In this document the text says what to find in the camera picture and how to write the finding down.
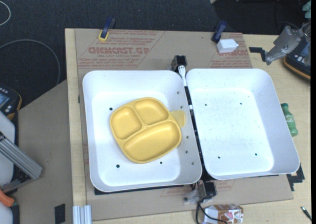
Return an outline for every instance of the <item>yellow plate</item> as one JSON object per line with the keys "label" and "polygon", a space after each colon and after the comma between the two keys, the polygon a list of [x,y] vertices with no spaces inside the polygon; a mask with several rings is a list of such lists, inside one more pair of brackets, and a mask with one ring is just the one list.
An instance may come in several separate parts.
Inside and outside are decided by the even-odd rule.
{"label": "yellow plate", "polygon": [[181,142],[177,120],[154,98],[141,98],[116,109],[110,127],[123,153],[136,163],[147,163],[169,153]]}

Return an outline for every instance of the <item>cardboard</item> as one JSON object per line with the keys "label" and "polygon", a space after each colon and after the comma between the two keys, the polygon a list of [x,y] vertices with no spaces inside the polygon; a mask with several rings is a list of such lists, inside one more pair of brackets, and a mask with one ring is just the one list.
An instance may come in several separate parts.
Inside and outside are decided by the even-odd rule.
{"label": "cardboard", "polygon": [[[239,46],[232,53],[220,54],[211,41],[213,33],[209,32],[110,30],[105,43],[98,40],[99,32],[98,29],[75,29],[86,196],[93,219],[194,210],[195,205],[184,205],[182,200],[182,196],[192,190],[190,186],[95,194],[89,177],[82,79],[92,70],[165,70],[175,55],[187,57],[187,70],[251,68],[242,34],[222,33],[222,38],[233,38]],[[206,205],[240,205],[293,198],[286,175],[214,183],[217,195]]]}

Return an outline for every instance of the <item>white connector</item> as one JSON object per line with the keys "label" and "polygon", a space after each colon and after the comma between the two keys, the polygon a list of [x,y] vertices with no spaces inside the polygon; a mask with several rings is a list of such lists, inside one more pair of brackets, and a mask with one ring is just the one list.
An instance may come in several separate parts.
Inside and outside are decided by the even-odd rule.
{"label": "white connector", "polygon": [[238,43],[234,39],[221,39],[216,46],[219,53],[230,53],[238,48]]}

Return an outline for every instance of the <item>orange object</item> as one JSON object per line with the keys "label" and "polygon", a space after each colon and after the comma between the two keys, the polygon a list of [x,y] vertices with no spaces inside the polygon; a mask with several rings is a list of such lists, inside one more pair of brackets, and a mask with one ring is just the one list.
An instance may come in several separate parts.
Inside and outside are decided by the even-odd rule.
{"label": "orange object", "polygon": [[7,206],[7,207],[11,207],[14,204],[14,198],[11,198],[7,195],[4,194],[4,192],[2,190],[0,190],[0,202]]}

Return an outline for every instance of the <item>plastic bottle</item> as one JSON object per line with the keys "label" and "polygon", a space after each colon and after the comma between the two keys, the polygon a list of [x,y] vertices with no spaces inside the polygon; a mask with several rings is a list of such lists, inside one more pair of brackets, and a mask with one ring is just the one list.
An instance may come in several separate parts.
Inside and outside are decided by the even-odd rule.
{"label": "plastic bottle", "polygon": [[290,130],[291,136],[296,136],[298,134],[298,131],[296,129],[295,120],[293,114],[288,109],[288,104],[283,103],[281,104],[288,128]]}

